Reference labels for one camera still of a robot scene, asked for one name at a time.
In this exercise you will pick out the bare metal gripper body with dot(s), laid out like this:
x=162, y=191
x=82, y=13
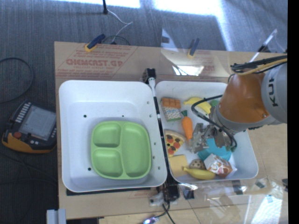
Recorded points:
x=211, y=130

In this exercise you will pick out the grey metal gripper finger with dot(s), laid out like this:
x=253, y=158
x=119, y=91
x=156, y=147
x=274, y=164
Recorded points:
x=220, y=139
x=197, y=142

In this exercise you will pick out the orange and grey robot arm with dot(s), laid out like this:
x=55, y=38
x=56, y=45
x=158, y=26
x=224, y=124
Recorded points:
x=243, y=101

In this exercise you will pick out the blue bowl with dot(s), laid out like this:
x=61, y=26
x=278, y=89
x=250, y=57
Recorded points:
x=211, y=148

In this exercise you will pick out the orange carrot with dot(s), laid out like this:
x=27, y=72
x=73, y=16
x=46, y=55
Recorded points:
x=187, y=126

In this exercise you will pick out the brown chocolate chip biscuit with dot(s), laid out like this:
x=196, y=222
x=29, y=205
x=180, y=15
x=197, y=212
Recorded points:
x=197, y=164

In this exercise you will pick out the pizza slice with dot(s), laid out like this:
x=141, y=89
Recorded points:
x=172, y=142

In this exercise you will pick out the white carton with orange print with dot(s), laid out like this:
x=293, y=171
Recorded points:
x=218, y=165

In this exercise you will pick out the yellow banana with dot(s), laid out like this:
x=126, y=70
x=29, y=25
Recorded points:
x=203, y=105
x=201, y=174

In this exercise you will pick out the green broccoli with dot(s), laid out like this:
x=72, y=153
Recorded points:
x=214, y=102

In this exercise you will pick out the white plastic tray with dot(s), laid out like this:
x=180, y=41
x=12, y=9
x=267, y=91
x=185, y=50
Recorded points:
x=243, y=157
x=77, y=129

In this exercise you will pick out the yellow bread slice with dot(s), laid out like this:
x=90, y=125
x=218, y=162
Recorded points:
x=178, y=164

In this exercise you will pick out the small patterned white carton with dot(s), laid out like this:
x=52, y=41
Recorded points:
x=171, y=114

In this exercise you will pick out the thin black and white rod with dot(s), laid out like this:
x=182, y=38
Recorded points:
x=159, y=115

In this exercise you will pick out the orange waffle biscuit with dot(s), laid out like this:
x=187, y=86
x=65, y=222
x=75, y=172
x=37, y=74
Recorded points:
x=171, y=102

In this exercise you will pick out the green divided plate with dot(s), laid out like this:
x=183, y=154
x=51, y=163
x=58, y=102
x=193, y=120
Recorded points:
x=133, y=148

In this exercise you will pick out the brown cardboard board red print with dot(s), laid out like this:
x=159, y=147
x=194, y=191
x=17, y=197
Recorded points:
x=98, y=62

